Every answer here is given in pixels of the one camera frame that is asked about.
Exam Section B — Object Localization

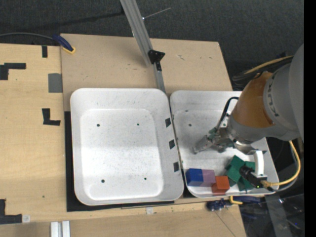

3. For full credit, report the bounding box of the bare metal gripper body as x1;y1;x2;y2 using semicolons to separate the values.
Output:
210;126;255;156

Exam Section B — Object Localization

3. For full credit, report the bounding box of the white plastic tray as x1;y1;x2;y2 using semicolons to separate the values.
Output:
70;87;185;206
169;90;280;199

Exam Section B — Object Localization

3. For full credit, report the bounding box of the purple cube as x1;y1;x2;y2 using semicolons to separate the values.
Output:
200;169;217;188

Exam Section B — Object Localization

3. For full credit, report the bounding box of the blue cube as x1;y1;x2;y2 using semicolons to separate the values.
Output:
185;168;204;187

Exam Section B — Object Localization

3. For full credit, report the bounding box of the orange cube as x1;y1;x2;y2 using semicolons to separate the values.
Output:
215;175;231;191

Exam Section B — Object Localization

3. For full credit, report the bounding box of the red cube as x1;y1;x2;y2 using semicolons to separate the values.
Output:
211;183;227;196

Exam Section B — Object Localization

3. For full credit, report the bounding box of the pale wood board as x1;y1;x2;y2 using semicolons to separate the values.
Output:
0;42;241;225

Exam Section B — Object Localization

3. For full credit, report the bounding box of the black cylinder on white bracket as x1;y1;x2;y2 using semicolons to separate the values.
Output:
238;150;269;189

